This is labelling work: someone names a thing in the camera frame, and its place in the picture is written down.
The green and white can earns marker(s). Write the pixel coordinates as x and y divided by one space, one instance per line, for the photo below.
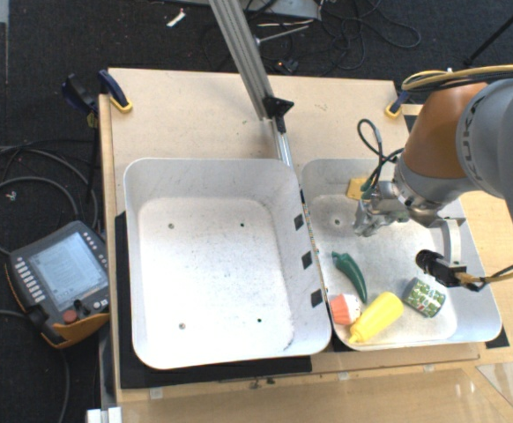
424 298

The yellow mustard bottle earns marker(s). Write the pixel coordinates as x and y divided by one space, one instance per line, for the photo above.
377 316

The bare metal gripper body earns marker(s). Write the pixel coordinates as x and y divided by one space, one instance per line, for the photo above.
388 203

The pink and white cupcake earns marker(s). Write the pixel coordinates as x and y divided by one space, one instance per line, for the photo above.
344 309

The black cylinder on white bracket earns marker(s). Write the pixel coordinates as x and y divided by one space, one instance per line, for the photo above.
437 268

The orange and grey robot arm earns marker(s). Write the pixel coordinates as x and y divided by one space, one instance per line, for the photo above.
490 130

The white plastic tray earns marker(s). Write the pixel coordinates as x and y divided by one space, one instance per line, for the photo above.
388 258
212 271

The pale wood board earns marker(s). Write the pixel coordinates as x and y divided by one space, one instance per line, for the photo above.
195 117

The yellow flat square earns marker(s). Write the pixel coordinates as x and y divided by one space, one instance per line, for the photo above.
354 188

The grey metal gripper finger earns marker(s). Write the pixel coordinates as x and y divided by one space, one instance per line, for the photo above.
378 225
362 225

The green chili pepper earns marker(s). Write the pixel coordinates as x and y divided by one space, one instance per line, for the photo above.
353 273

